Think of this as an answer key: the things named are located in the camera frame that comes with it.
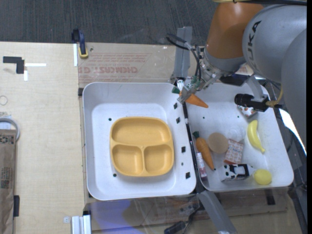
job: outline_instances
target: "dark background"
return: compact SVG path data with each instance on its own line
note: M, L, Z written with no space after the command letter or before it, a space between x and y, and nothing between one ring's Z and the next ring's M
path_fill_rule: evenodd
M204 45L217 3L211 0L0 0L0 41L168 44L166 33L193 27Z

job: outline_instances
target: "brown round object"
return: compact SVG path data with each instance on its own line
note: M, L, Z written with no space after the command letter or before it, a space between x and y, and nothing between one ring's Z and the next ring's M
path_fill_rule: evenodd
M210 150L218 154L225 153L229 148L228 139L221 133L210 134L207 143Z

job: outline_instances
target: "brown paper bag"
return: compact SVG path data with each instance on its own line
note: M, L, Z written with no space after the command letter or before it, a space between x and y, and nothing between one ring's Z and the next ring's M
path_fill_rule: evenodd
M0 129L0 233L13 233L16 130Z

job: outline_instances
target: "white plastic tray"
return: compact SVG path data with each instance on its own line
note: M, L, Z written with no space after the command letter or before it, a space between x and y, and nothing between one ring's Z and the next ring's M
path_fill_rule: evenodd
M252 165L255 169L267 169L272 173L272 182L269 185L258 185L252 177L240 181L220 182L217 171L212 171L206 165L208 182L202 182L207 190L214 192L236 191L257 188L287 187L293 182L293 169L276 121L274 110L267 109L258 112L247 119L234 103L236 94L252 94L247 84L241 87L215 83L196 95L208 104L202 108L187 104L191 131L199 131L200 136L207 140L214 132L228 137L228 130L232 127L242 127L247 131L248 123L258 120L258 135L262 146L266 150L262 154L249 143L247 135L244 138L244 150L241 163ZM224 165L225 154L212 153L214 166Z
M194 190L196 177L183 108L172 88L169 83L106 82L91 83L84 88L87 187L94 198L187 195ZM174 166L168 173L133 177L115 170L110 157L109 133L117 119L130 116L157 117L168 124L175 149Z

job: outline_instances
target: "toy banana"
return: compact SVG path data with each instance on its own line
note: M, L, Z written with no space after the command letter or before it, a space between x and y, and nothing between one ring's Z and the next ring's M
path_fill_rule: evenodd
M257 134L258 120L254 119L248 124L247 136L250 144L264 153L265 149L261 145L261 141Z

